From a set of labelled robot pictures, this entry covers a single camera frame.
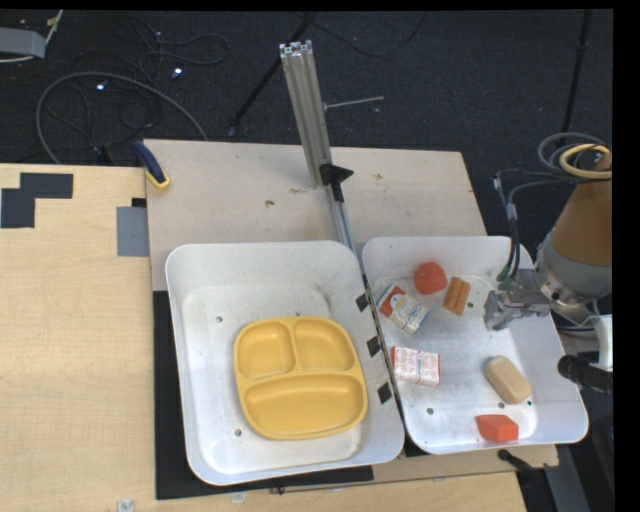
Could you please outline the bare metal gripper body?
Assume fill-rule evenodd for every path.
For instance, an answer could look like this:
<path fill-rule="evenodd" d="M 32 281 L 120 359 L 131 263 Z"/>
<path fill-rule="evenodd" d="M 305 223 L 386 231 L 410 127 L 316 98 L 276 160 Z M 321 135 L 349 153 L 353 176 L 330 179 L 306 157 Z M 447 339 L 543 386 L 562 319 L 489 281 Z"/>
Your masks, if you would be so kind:
<path fill-rule="evenodd" d="M 553 272 L 519 269 L 504 279 L 504 305 L 524 303 L 529 316 L 555 312 L 568 321 L 586 321 L 596 315 L 596 300 L 562 282 Z"/>

